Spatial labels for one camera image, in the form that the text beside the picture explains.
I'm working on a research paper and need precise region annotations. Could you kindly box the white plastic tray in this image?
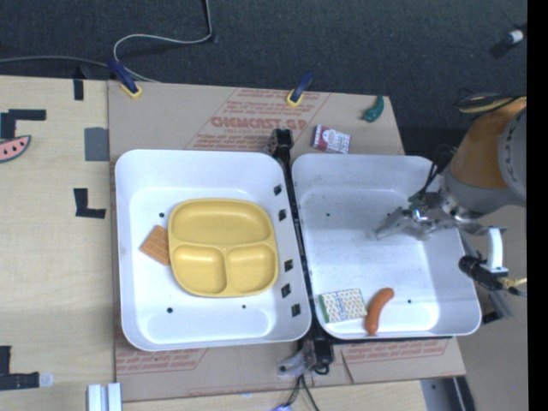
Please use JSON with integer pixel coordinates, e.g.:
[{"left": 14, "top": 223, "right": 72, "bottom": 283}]
[
  {"left": 114, "top": 149, "right": 313, "bottom": 353},
  {"left": 290, "top": 152, "right": 483, "bottom": 341}
]

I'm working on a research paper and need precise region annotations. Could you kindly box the black block with thin wires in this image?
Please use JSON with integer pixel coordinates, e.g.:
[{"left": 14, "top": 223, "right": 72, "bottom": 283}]
[
  {"left": 264, "top": 128, "right": 295, "bottom": 158},
  {"left": 299, "top": 336, "right": 336, "bottom": 375}
]

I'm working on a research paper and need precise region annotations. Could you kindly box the orange waffle biscuit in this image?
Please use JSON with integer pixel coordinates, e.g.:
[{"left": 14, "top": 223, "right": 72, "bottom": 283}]
[{"left": 139, "top": 224, "right": 172, "bottom": 266}]

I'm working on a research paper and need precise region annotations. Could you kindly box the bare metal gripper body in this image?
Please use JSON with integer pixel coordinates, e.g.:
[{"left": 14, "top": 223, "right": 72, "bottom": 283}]
[{"left": 408, "top": 194, "right": 485, "bottom": 242}]

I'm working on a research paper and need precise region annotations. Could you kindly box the red and white carton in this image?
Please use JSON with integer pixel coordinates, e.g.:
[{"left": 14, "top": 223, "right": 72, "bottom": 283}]
[{"left": 310, "top": 124, "right": 353, "bottom": 155}]

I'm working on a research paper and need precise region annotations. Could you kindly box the white carton with orange pattern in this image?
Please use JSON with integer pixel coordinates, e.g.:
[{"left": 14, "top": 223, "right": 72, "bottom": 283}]
[{"left": 317, "top": 288, "right": 369, "bottom": 325}]

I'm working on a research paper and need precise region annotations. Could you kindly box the thin black and white rod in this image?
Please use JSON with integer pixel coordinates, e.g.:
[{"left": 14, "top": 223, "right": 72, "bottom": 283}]
[{"left": 277, "top": 155, "right": 321, "bottom": 378}]

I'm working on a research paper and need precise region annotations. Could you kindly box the green chili pepper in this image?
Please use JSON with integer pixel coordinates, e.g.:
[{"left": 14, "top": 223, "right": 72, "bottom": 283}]
[{"left": 360, "top": 93, "right": 385, "bottom": 123}]

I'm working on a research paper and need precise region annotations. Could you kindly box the pink watermelon slice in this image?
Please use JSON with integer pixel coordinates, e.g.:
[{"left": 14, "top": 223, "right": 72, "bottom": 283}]
[{"left": 0, "top": 134, "right": 33, "bottom": 164}]

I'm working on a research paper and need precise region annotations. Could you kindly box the black cylinder on white bracket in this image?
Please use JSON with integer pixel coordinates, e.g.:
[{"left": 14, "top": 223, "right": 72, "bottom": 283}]
[{"left": 458, "top": 226, "right": 510, "bottom": 291}]

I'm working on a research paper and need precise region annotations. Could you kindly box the yellow divided plate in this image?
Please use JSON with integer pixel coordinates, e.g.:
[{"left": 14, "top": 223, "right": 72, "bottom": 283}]
[{"left": 167, "top": 198, "right": 280, "bottom": 298}]

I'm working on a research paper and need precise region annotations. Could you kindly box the orange sausage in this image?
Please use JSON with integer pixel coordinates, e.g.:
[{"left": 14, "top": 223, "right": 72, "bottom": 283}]
[{"left": 364, "top": 287, "right": 396, "bottom": 337}]

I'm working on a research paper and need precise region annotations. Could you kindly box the brown cardboard board red print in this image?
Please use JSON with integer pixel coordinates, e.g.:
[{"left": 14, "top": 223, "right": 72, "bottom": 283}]
[{"left": 106, "top": 79, "right": 468, "bottom": 402}]

